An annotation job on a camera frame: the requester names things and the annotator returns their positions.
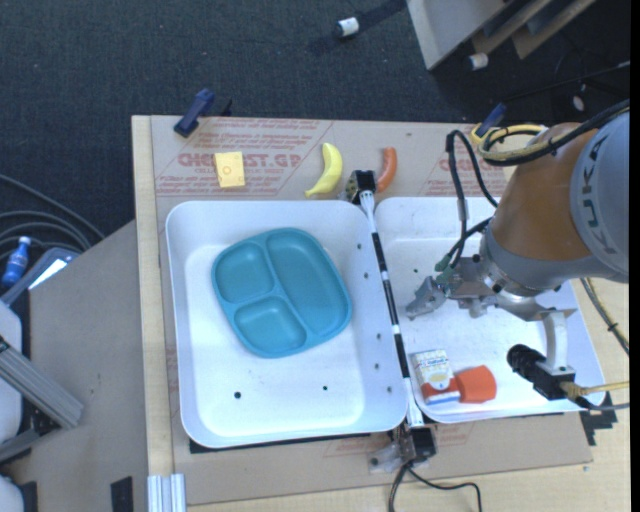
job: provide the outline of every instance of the table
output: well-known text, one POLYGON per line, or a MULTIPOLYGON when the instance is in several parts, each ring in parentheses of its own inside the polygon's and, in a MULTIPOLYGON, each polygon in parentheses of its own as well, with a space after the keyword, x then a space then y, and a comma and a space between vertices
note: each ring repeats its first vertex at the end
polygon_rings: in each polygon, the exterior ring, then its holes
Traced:
MULTIPOLYGON (((383 123, 369 123, 369 128, 384 129, 383 123)), ((416 128, 406 125, 410 134, 416 128)), ((153 171, 151 117, 132 119, 134 142, 134 177, 136 193, 136 227, 140 280, 140 304, 144 358, 144 393, 147 456, 150 475, 175 472, 172 446, 171 411, 168 400, 168 377, 161 275, 158 268, 159 238, 153 171)), ((417 141, 407 136, 407 148, 417 141)), ((585 321, 598 352, 607 381, 628 378, 628 358, 616 345, 586 295, 576 289, 585 321)), ((628 286, 598 282, 604 301, 628 332, 628 286)), ((628 391, 615 392, 614 401, 628 400, 628 391)), ((473 480, 482 489, 486 510, 630 510, 630 451, 628 410, 617 413, 618 423, 611 430, 596 433, 593 463, 500 474, 477 475, 473 480)), ((389 488, 386 485, 347 490, 295 494, 227 503, 190 506, 205 511, 286 511, 286 510, 385 510, 389 488)), ((407 483, 400 488, 398 509, 422 509, 428 503, 434 509, 474 509, 470 491, 441 492, 422 484, 407 483)))

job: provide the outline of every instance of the yellow banana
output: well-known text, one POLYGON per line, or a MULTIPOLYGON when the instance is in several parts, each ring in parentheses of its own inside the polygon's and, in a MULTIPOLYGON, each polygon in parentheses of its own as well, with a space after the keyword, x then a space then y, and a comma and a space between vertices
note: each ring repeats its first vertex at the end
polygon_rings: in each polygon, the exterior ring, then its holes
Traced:
POLYGON ((324 171, 316 184, 309 190, 305 190, 305 197, 313 194, 326 194, 331 192, 342 177, 342 155, 333 144, 322 144, 322 157, 324 158, 324 171))

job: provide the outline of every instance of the bottle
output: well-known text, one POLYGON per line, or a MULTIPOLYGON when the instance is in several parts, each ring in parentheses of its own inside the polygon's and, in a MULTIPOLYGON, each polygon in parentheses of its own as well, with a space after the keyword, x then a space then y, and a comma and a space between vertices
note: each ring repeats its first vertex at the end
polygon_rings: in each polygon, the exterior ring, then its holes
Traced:
POLYGON ((18 248, 7 259, 7 268, 2 276, 2 286, 11 288, 24 275, 29 264, 29 246, 31 238, 21 236, 18 240, 18 248))

